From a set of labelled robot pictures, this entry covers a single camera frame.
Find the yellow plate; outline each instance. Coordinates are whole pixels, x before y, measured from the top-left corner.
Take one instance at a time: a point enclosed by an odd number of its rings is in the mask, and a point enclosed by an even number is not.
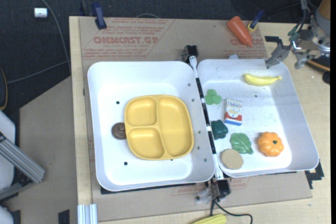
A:
[[[142,159],[175,159],[188,154],[194,134],[185,103],[171,95],[146,95],[128,102],[124,112],[127,142]]]

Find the black strip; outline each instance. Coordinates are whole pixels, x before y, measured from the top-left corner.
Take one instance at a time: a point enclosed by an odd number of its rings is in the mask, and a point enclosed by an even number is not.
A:
[[[12,114],[8,115],[8,117],[15,125],[15,145],[20,148],[20,110],[18,109],[14,111]],[[22,186],[25,186],[31,182],[32,181],[24,174],[22,174],[21,171],[19,171],[16,167],[14,168],[14,178],[11,185],[19,183]],[[17,195],[18,192],[16,194],[13,194],[9,198],[15,197]]]
[[[228,180],[219,180],[217,181],[219,194],[221,198],[229,195],[231,193],[230,185]]]
[[[58,213],[58,224],[70,224],[70,210]]]
[[[17,210],[14,212],[11,212],[12,217],[13,217],[13,223],[14,224],[21,224],[21,211]]]
[[[202,99],[202,98],[204,98],[204,94],[203,94],[201,81],[199,80],[199,78],[196,78],[196,83],[197,83],[198,92],[200,94],[199,96]],[[204,113],[204,118],[205,118],[206,125],[210,126],[208,110],[206,109],[206,104],[205,103],[202,103],[202,108],[203,108],[203,113]],[[214,138],[212,136],[212,132],[208,131],[208,136],[209,136],[209,141],[210,141],[212,154],[216,154],[215,142],[214,142]]]
[[[141,190],[149,190],[149,189],[158,189],[158,188],[172,188],[172,187],[181,187],[181,186],[188,186],[188,185],[195,185],[196,183],[186,183],[186,184],[175,184],[175,185],[167,185],[167,186],[157,186],[157,187],[147,187],[147,188],[137,188],[137,189],[129,189],[129,190],[122,190],[122,191],[109,191],[100,187],[101,194],[118,194],[118,193],[129,193],[131,191],[141,191]]]
[[[315,173],[311,173],[309,171],[305,171],[305,172],[306,172],[306,177],[307,177],[310,189],[313,189],[313,184],[312,184],[313,180],[322,180],[322,177],[324,177],[321,162],[319,162],[319,164],[316,166]]]
[[[275,42],[275,43],[281,43],[282,44],[282,40],[279,37],[275,37],[275,36],[265,36],[265,41],[266,42]]]

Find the white tray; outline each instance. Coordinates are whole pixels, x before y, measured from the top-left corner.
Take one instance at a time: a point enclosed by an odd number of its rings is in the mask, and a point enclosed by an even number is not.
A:
[[[297,97],[290,73],[281,62],[269,69],[263,59],[203,60],[198,75],[204,95],[214,89],[223,100],[231,98],[243,102],[243,123],[240,126],[225,123],[228,134],[215,140],[221,170],[230,177],[285,173],[310,170],[317,166],[319,156]],[[281,76],[282,80],[270,86],[252,86],[245,82],[244,74]],[[207,105],[210,121],[224,119],[224,102]],[[267,157],[257,140],[262,132],[276,132],[285,146],[277,157]],[[242,154],[242,168],[233,170],[224,166],[220,154],[232,148],[230,136],[245,133],[252,142],[253,154]]]
[[[179,61],[98,62],[88,71],[88,84],[99,184],[110,191],[205,182],[214,175],[214,161],[192,68]],[[169,94],[190,113],[194,147],[184,157],[148,161],[137,158],[126,140],[111,134],[124,122],[125,105],[133,98]]]
[[[319,156],[287,67],[280,63],[267,69],[263,59],[203,60],[198,75],[206,95],[214,89],[225,100],[243,102],[241,126],[226,124],[224,139],[215,140],[219,168],[230,177],[245,177],[314,169]],[[281,76],[266,86],[247,84],[244,74]],[[98,62],[88,71],[89,94],[95,142],[96,172],[100,185],[110,191],[205,182],[215,165],[200,95],[192,68],[179,61]],[[124,108],[135,97],[169,94],[185,102],[194,130],[194,147],[182,158],[147,161],[135,157],[126,140],[111,134],[112,126],[124,122]],[[224,106],[207,105],[210,121],[223,120]],[[276,132],[285,149],[278,157],[260,152],[257,139],[262,132]],[[231,134],[245,133],[253,154],[242,154],[238,170],[225,167],[220,159],[231,148]]]

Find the toy pumpkin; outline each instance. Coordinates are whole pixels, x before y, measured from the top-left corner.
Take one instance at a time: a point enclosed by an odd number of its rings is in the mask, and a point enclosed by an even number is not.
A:
[[[258,139],[258,145],[260,151],[266,156],[276,157],[284,150],[281,138],[277,133],[263,132],[261,137]]]

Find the blue clamp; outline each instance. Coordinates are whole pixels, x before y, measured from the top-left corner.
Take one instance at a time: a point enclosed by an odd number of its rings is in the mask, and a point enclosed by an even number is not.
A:
[[[94,16],[97,17],[95,22],[96,22],[96,25],[97,25],[98,29],[99,30],[105,29],[106,28],[106,23],[104,21],[103,11],[102,11],[102,8],[101,8],[99,2],[93,2],[92,3],[92,13],[93,13]]]
[[[257,29],[257,23],[264,14],[264,11],[261,9],[258,14],[253,18],[253,20],[248,24],[247,29],[252,33]]]

